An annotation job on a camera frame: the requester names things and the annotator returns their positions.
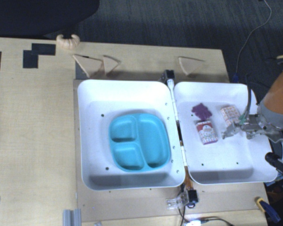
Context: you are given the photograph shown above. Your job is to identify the blue divided plate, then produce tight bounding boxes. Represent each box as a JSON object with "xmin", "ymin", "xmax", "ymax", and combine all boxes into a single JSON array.
[{"xmin": 108, "ymin": 113, "xmax": 172, "ymax": 173}]

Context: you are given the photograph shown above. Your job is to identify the white and orange patterned carton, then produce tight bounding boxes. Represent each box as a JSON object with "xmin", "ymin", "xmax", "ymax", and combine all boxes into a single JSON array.
[{"xmin": 220, "ymin": 105, "xmax": 241, "ymax": 127}]

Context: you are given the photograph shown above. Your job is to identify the red and white carton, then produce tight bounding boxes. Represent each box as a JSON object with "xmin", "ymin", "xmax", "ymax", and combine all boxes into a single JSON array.
[{"xmin": 195, "ymin": 120, "xmax": 219, "ymax": 146}]

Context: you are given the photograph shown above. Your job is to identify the black cylinder on white bracket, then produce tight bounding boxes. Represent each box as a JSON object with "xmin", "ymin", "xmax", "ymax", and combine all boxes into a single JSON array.
[{"xmin": 264, "ymin": 137, "xmax": 283, "ymax": 177}]

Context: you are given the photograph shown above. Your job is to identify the white plastic tray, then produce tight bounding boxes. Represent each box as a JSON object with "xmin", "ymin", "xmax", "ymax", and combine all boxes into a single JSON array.
[
  {"xmin": 76, "ymin": 79, "xmax": 187, "ymax": 191},
  {"xmin": 174, "ymin": 81, "xmax": 279, "ymax": 186}
]

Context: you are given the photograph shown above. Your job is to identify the beige toy croissant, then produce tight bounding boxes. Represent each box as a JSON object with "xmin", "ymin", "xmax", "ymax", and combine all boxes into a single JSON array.
[{"xmin": 56, "ymin": 33, "xmax": 81, "ymax": 50}]

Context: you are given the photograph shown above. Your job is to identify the purple toy grapes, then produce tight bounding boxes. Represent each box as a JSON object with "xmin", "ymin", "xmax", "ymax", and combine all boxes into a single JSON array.
[{"xmin": 191, "ymin": 103, "xmax": 213, "ymax": 121}]

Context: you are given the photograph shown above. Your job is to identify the black block with thin wires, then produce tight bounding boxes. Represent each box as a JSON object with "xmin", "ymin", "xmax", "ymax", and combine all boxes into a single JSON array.
[
  {"xmin": 187, "ymin": 189, "xmax": 200, "ymax": 208},
  {"xmin": 163, "ymin": 69, "xmax": 175, "ymax": 81}
]

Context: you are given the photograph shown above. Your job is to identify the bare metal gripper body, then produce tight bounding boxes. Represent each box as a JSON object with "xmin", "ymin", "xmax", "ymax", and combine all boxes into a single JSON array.
[{"xmin": 240, "ymin": 113, "xmax": 283, "ymax": 143}]

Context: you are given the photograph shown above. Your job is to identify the thin black and white rod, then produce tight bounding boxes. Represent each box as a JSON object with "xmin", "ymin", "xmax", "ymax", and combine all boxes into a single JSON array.
[{"xmin": 166, "ymin": 78, "xmax": 190, "ymax": 174}]

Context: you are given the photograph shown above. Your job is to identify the pale wooden triangle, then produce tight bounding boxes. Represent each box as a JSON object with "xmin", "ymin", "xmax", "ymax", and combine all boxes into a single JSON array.
[
  {"xmin": 102, "ymin": 55, "xmax": 122, "ymax": 78},
  {"xmin": 178, "ymin": 56, "xmax": 205, "ymax": 78},
  {"xmin": 72, "ymin": 54, "xmax": 103, "ymax": 78}
]

